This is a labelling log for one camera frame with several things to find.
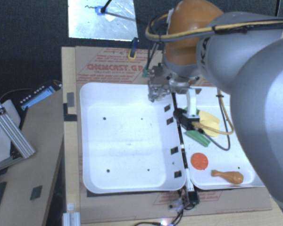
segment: white plastic object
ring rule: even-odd
[[[221,131],[225,131],[218,98],[216,97],[217,89],[209,87],[199,88],[201,88],[201,92],[196,95],[197,109],[203,110],[216,116],[220,120],[219,125]],[[226,107],[226,111],[231,119],[229,106],[230,96],[228,94],[223,95],[223,101]],[[178,107],[185,108],[187,106],[186,95],[176,95],[176,99]],[[203,190],[213,190],[264,186],[261,179],[250,164],[248,158],[246,157],[235,133],[230,135],[231,149],[229,151],[223,151],[212,142],[208,145],[208,147],[202,146],[201,144],[184,134],[184,128],[182,128],[182,130],[186,157],[190,168],[190,177],[192,183],[196,187]],[[227,136],[219,135],[218,137],[213,137],[213,139],[221,146],[227,148]],[[197,170],[192,166],[191,157],[194,153],[203,153],[208,158],[208,167],[205,168],[205,170]],[[224,178],[212,177],[212,170],[218,170],[222,172],[238,171],[244,176],[244,180],[241,184],[234,185],[226,181]]]
[[[6,109],[12,121],[17,126],[19,126],[21,119],[12,101],[7,100],[2,104],[2,106]],[[4,132],[4,130],[0,127],[0,162],[10,157],[9,152],[10,152],[10,139],[8,135]]]
[[[152,103],[147,85],[88,83],[81,88],[80,100],[83,181],[88,190],[169,191],[184,185],[171,95]]]

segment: cardboard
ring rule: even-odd
[[[92,194],[82,180],[82,139],[80,121],[81,87],[88,82],[146,84],[142,69],[146,64],[147,50],[138,50],[134,61],[127,59],[125,48],[76,47],[76,98],[78,115],[79,189],[81,223],[122,221],[146,218],[166,218],[177,215],[168,205],[178,198],[177,192],[138,194]],[[158,51],[152,65],[161,62]],[[195,86],[211,86],[201,76]],[[200,204],[185,215],[204,215],[246,211],[271,210],[268,191],[265,187],[233,190],[215,190],[199,193]]]

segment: orange disc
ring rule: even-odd
[[[205,154],[194,153],[191,157],[191,164],[197,170],[204,170],[208,167],[208,158]]]

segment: yellow cable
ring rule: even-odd
[[[168,14],[164,14],[158,18],[158,21],[160,19],[163,19],[167,17]],[[198,33],[203,33],[203,32],[212,32],[212,31],[220,31],[224,29],[233,29],[233,28],[239,28],[243,26],[250,26],[250,25],[269,25],[269,24],[283,24],[283,20],[270,20],[270,21],[255,21],[255,22],[244,22],[244,23],[236,23],[236,24],[224,24],[224,25],[217,25],[214,28],[213,27],[204,27],[204,28],[199,28],[199,29],[192,29],[192,30],[187,30],[184,32],[178,32],[178,33],[173,33],[173,34],[168,34],[168,35],[157,35],[157,34],[152,34],[149,32],[149,27],[146,29],[146,37],[152,38],[152,39],[175,39],[179,37],[184,37],[192,34],[198,34]]]
[[[216,133],[219,133],[219,134],[222,134],[222,135],[231,135],[234,133],[234,126],[230,120],[230,118],[228,117],[228,114],[226,112],[226,109],[225,109],[225,105],[223,103],[223,99],[222,99],[222,94],[221,92],[218,93],[218,95],[220,96],[220,102],[221,102],[221,106],[222,106],[222,109],[225,113],[225,117],[226,117],[226,120],[227,122],[229,123],[230,127],[231,127],[231,131],[229,132],[226,132],[226,131],[220,131],[220,130],[217,130],[217,129],[214,129],[214,128],[211,128],[211,127],[208,127],[208,126],[205,126],[203,124],[201,124],[200,122],[192,122],[192,125],[195,127],[195,128],[199,128],[199,129],[207,129],[207,130],[210,130],[210,131],[213,131],[213,132],[216,132]]]

